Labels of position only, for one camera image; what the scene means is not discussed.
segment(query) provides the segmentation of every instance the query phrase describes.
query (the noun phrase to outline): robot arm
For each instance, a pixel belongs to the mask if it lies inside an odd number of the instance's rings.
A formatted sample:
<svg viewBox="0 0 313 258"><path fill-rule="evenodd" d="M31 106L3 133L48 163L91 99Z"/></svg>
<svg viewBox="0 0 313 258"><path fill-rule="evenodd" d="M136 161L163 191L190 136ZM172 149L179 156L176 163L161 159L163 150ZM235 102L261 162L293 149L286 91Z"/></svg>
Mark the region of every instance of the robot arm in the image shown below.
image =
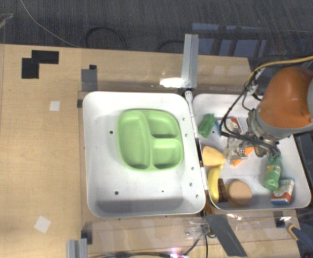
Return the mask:
<svg viewBox="0 0 313 258"><path fill-rule="evenodd" d="M313 130L313 72L303 67L287 67L270 81L257 106L249 112L248 136L276 146L279 140ZM258 156L268 148L254 145Z"/></svg>

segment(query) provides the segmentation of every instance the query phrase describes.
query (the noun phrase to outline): green plate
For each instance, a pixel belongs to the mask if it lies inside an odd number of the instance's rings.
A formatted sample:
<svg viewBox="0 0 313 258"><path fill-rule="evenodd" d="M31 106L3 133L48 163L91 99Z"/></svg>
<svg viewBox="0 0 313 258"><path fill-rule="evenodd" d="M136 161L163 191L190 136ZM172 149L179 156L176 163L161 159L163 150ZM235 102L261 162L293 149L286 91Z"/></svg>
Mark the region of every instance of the green plate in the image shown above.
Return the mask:
<svg viewBox="0 0 313 258"><path fill-rule="evenodd" d="M132 169L170 169L184 158L179 124L165 111L123 112L117 123L117 140L120 159Z"/></svg>

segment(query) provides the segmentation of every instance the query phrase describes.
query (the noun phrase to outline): grey carpet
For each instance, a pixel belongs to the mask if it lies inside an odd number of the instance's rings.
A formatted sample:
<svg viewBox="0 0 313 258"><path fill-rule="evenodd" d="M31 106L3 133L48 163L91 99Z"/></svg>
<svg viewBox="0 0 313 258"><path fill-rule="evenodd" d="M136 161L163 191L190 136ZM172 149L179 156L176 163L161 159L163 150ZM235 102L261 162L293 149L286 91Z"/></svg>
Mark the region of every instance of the grey carpet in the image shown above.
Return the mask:
<svg viewBox="0 0 313 258"><path fill-rule="evenodd" d="M23 0L32 16L61 38L84 47L86 32L95 26L117 30L133 51L153 51L162 41L183 39L194 31L202 38L226 38L222 27L263 28L270 38L280 32L305 31L310 41L295 35L290 49L301 53L313 47L313 0ZM13 44L67 46L36 26L19 0L0 0L0 14L13 13L5 41ZM200 27L220 25L221 32ZM91 47L122 48L116 35L97 31ZM202 42L203 53L217 54ZM180 44L164 47L181 52ZM282 47L278 53L288 52Z"/></svg>

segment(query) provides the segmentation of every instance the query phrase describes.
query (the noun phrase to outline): food item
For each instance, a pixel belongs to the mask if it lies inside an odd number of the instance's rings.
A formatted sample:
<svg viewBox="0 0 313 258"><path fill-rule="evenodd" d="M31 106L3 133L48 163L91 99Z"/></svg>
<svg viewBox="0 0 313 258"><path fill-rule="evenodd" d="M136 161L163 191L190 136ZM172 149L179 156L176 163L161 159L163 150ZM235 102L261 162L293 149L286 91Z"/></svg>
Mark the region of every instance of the food item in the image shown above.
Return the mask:
<svg viewBox="0 0 313 258"><path fill-rule="evenodd" d="M227 202L228 201L228 195L227 191L225 189L225 185L223 182L223 179L219 178L219 203Z"/></svg>
<svg viewBox="0 0 313 258"><path fill-rule="evenodd" d="M205 146L203 148L203 163L205 166L214 167L223 165L225 162L225 157L222 152L218 151L216 148Z"/></svg>
<svg viewBox="0 0 313 258"><path fill-rule="evenodd" d="M280 180L279 187L272 193L271 203L276 205L289 204L294 186L295 181L290 178Z"/></svg>
<svg viewBox="0 0 313 258"><path fill-rule="evenodd" d="M220 199L219 193L219 177L223 165L214 166L208 174L208 186L210 190L210 197L214 203L218 203Z"/></svg>
<svg viewBox="0 0 313 258"><path fill-rule="evenodd" d="M243 130L242 130L241 122L238 118L228 118L228 119L226 119L225 124L226 124L227 128L229 130L231 130L232 132L242 134ZM228 132L225 129L224 124L222 125L222 131Z"/></svg>
<svg viewBox="0 0 313 258"><path fill-rule="evenodd" d="M228 200L232 205L247 206L252 199L252 190L248 184L233 180L227 190Z"/></svg>
<svg viewBox="0 0 313 258"><path fill-rule="evenodd" d="M268 166L266 167L266 177L264 187L274 191L279 186L279 177L281 173L280 156L269 156Z"/></svg>
<svg viewBox="0 0 313 258"><path fill-rule="evenodd" d="M254 150L254 146L247 146L244 148L244 153L246 156L248 156L252 151ZM232 162L232 166L237 166L242 160L235 160Z"/></svg>
<svg viewBox="0 0 313 258"><path fill-rule="evenodd" d="M215 122L216 118L214 114L206 114L198 127L198 133L201 134L204 138L207 138L210 131L214 127Z"/></svg>

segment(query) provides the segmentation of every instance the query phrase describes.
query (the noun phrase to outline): white tray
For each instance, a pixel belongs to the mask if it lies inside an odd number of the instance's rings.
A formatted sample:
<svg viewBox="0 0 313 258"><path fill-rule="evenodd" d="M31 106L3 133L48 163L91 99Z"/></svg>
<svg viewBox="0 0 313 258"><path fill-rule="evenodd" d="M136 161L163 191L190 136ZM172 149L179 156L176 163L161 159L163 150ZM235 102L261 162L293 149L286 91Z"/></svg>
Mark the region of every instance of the white tray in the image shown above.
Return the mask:
<svg viewBox="0 0 313 258"><path fill-rule="evenodd" d="M157 109L179 123L184 159L172 169L131 170L119 158L119 115L129 109ZM88 206L102 218L194 214L205 193L188 105L175 94L92 92L83 101Z"/></svg>
<svg viewBox="0 0 313 258"><path fill-rule="evenodd" d="M237 96L235 95L202 94L196 96L193 101L193 110L197 125L200 124L203 116L208 113L213 113L218 119L222 118L236 98ZM257 104L258 101L253 97L248 97L245 102L246 107L250 109L255 108ZM247 115L248 112L243 109L239 102L229 116L238 117L246 131ZM211 146L223 151L223 148L227 145L227 138L219 136L216 127L213 129L213 132L211 132L206 139L200 136L202 145ZM256 154L252 152L247 160L242 161L235 167L226 161L221 170L220 176L220 178L223 179L224 184L228 184L233 179L239 179L247 183L250 186L253 195L250 206L230 207L228 203L217 203L215 204L216 207L225 211L237 211L299 209L308 206L311 200L311 193L294 138L290 137L281 140L278 148L281 151L283 161L281 178L292 178L295 180L290 204L273 205L271 203L272 193L263 187L267 158L258 158Z"/></svg>

